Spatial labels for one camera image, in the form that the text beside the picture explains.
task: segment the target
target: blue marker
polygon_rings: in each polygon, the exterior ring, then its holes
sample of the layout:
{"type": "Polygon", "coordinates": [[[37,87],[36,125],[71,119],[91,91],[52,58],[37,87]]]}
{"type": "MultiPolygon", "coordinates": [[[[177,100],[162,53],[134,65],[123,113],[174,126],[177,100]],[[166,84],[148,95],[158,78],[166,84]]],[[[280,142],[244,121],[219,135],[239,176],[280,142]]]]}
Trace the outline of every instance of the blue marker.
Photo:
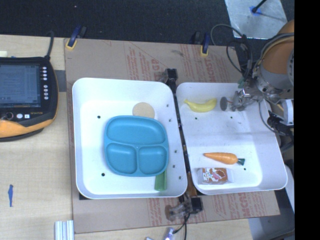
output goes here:
{"type": "Polygon", "coordinates": [[[14,186],[10,184],[9,190],[8,190],[8,194],[9,194],[9,200],[10,200],[10,207],[12,207],[12,197],[14,195],[14,186]]]}

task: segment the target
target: beige round disc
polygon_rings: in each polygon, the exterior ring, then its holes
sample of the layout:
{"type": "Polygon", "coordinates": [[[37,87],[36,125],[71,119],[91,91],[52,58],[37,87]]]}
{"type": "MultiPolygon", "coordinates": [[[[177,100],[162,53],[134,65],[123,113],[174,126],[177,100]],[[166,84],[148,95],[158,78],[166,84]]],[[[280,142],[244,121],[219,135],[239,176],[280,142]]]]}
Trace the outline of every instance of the beige round disc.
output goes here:
{"type": "Polygon", "coordinates": [[[132,109],[132,114],[134,116],[146,117],[146,118],[155,118],[154,108],[146,102],[139,102],[134,105],[132,109]]]}

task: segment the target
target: blue plate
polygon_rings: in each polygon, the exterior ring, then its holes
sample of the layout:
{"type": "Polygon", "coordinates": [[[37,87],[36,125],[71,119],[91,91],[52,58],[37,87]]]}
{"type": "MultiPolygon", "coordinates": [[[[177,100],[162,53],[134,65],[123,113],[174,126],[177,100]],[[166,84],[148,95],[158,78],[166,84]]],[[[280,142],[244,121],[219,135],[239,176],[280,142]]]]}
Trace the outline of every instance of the blue plate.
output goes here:
{"type": "Polygon", "coordinates": [[[159,175],[169,161],[167,132],[153,118],[115,116],[105,126],[104,155],[107,165],[116,174],[136,177],[159,175]]]}

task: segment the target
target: display screen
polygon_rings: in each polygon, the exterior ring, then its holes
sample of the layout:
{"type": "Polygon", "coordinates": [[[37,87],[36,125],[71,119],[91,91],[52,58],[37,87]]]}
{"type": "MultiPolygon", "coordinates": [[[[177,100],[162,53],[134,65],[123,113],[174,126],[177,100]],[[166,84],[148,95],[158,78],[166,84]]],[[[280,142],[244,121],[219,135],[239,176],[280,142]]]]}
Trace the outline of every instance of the display screen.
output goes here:
{"type": "Polygon", "coordinates": [[[0,108],[41,107],[38,65],[0,64],[0,108]]]}

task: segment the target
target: black floor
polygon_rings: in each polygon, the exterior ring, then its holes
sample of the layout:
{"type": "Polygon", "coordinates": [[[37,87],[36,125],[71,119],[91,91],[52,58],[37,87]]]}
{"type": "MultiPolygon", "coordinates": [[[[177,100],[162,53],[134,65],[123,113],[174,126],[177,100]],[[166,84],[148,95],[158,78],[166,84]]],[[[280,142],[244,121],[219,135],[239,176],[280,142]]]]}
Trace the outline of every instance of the black floor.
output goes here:
{"type": "MultiPolygon", "coordinates": [[[[280,1],[287,20],[294,19],[295,0],[280,1]]],[[[65,38],[80,24],[88,39],[180,44],[197,31],[204,35],[217,24],[230,25],[225,0],[0,0],[0,16],[0,35],[45,36],[52,30],[65,38]]],[[[233,38],[225,28],[217,45],[233,38]]],[[[249,40],[254,59],[264,43],[249,40]]]]}

